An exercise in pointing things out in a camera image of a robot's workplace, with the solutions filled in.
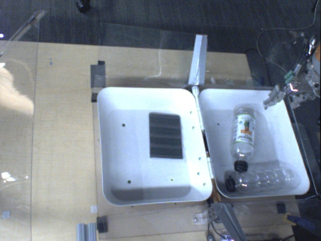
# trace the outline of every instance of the black rubber pad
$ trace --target black rubber pad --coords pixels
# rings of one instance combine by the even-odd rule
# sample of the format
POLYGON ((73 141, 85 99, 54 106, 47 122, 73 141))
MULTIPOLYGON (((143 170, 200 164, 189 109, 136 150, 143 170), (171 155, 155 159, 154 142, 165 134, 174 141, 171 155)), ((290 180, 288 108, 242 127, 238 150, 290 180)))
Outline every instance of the black rubber pad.
POLYGON ((150 157, 182 159, 182 131, 179 115, 149 114, 150 157))

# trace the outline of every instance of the water bottle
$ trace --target water bottle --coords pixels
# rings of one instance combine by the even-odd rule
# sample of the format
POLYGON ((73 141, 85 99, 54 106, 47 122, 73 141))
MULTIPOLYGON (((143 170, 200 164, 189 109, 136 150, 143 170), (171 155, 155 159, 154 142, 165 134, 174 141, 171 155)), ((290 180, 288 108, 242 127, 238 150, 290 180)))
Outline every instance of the water bottle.
POLYGON ((234 169, 245 172, 248 161, 253 156, 255 114, 248 106, 237 107, 233 126, 232 156, 235 158, 234 169))
POLYGON ((290 168, 264 171, 228 172, 225 187, 228 192, 256 193, 278 188, 295 187, 298 179, 290 168))

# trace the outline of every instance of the clear acrylic panel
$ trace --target clear acrylic panel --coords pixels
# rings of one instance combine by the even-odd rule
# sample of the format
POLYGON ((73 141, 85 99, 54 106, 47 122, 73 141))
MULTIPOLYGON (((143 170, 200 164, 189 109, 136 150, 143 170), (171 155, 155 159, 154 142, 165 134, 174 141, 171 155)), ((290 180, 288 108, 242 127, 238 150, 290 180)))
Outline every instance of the clear acrylic panel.
MULTIPOLYGON (((97 93, 104 87, 187 88, 195 34, 110 24, 102 24, 101 28, 106 31, 105 35, 101 37, 102 47, 98 51, 99 62, 97 62, 97 65, 92 65, 91 68, 93 101, 96 101, 97 93)), ((253 34, 254 31, 246 28, 234 28, 234 33, 243 35, 244 33, 253 34)), ((271 33, 269 35, 268 33, 262 33, 259 39, 249 40, 248 46, 242 48, 243 53, 235 53, 235 47, 228 47, 226 43, 220 46, 219 42, 224 39, 222 36, 208 37, 211 42, 208 45, 207 52, 205 85, 201 89, 271 90, 277 84, 284 86, 286 72, 283 72, 283 70, 289 71, 298 62, 302 54, 303 37, 300 33, 293 34, 286 31, 278 33, 277 37, 274 37, 274 34, 271 33)), ((288 98, 285 99, 285 104, 295 131, 298 129, 297 122, 293 120, 296 112, 289 106, 288 98)), ((101 222, 108 224, 108 232, 101 232, 99 234, 100 238, 108 239, 189 231, 200 231, 200 233, 204 234, 208 226, 195 224, 188 215, 202 212, 208 206, 206 201, 197 202, 196 204, 169 202, 121 207, 114 206, 107 201, 103 194, 103 184, 101 182, 100 134, 98 111, 95 103, 93 103, 93 112, 98 216, 101 217, 101 222)), ((320 172, 317 162, 315 159, 308 159, 309 161, 307 162, 307 158, 314 158, 316 153, 307 150, 307 142, 305 144, 302 143, 303 138, 300 133, 302 133, 302 128, 299 130, 299 136, 296 137, 309 177, 312 175, 319 180, 320 172), (314 163, 314 167, 312 167, 313 173, 310 172, 309 162, 310 164, 311 162, 314 163)), ((319 150, 317 147, 319 144, 313 143, 312 146, 314 151, 319 150)), ((136 168, 143 170, 140 163, 136 168)), ((314 187, 315 181, 310 178, 310 182, 314 187)), ((217 190, 214 190, 214 193, 213 197, 216 199, 217 190)), ((310 196, 318 196, 318 191, 315 188, 310 189, 305 197, 310 196)), ((292 199, 292 197, 254 199, 254 204, 258 207, 264 207, 268 200, 271 200, 271 206, 268 208, 273 207, 271 211, 273 216, 263 217, 256 224, 253 224, 250 219, 246 221, 243 217, 240 217, 242 227, 245 228, 252 239, 271 237, 270 234, 273 233, 273 229, 275 229, 279 237, 285 237, 288 233, 292 233, 290 225, 284 224, 282 220, 284 214, 279 214, 275 205, 276 200, 287 201, 288 199, 292 199)), ((239 202, 238 206, 241 208, 246 208, 248 203, 248 200, 233 201, 239 202)), ((231 201, 222 199, 220 202, 229 203, 231 201)), ((297 208, 296 201, 291 200, 289 204, 296 206, 296 213, 299 215, 300 211, 297 208)), ((258 213, 264 215, 266 212, 258 211, 258 213)))
POLYGON ((32 144, 39 26, 0 10, 0 239, 31 240, 32 144))
MULTIPOLYGON (((261 202, 236 202, 232 205, 236 218, 242 226, 248 240, 269 240, 279 238, 281 240, 301 240, 300 235, 295 239, 293 229, 304 228, 306 233, 314 234, 316 238, 320 236, 318 219, 320 201, 317 198, 309 200, 275 200, 261 202)), ((229 231, 223 223, 214 219, 208 225, 208 231, 217 240, 222 236, 230 237, 229 231)))

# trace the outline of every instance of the white tray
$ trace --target white tray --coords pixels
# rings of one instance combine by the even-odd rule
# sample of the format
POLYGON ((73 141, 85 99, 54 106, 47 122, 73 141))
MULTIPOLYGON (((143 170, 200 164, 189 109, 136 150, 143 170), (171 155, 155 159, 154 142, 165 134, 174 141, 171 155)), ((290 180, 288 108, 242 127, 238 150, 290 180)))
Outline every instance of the white tray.
POLYGON ((200 107, 218 190, 228 198, 301 195, 309 189, 309 178, 292 129, 284 101, 264 110, 269 91, 205 89, 200 107), (233 171, 231 157, 234 107, 249 104, 256 111, 254 156, 248 171, 289 167, 295 172, 297 186, 259 193, 230 193, 225 188, 225 172, 233 171))
POLYGON ((115 205, 206 200, 212 181, 196 102, 184 89, 109 87, 98 95, 102 182, 115 205), (183 159, 149 156, 150 112, 181 118, 183 159))

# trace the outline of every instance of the wooden table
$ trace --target wooden table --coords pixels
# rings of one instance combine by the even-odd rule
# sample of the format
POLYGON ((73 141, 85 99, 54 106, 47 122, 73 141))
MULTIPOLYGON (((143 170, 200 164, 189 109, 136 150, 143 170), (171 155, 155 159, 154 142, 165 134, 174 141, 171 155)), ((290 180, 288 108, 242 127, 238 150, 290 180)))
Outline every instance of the wooden table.
MULTIPOLYGON (((90 65, 105 61, 110 76, 155 76, 161 70, 164 77, 175 78, 171 69, 178 69, 178 73, 189 71, 191 54, 39 43, 32 147, 33 241, 74 241, 78 223, 96 221, 101 197, 96 186, 99 165, 95 161, 90 65)), ((246 56, 208 53, 207 78, 217 83, 250 79, 246 56)), ((206 228, 115 240, 203 241, 206 228)), ((126 232, 126 225, 118 231, 126 232)), ((260 228, 253 227, 248 232, 258 233, 260 228)), ((275 226, 273 232, 287 236, 292 230, 284 224, 275 226)))

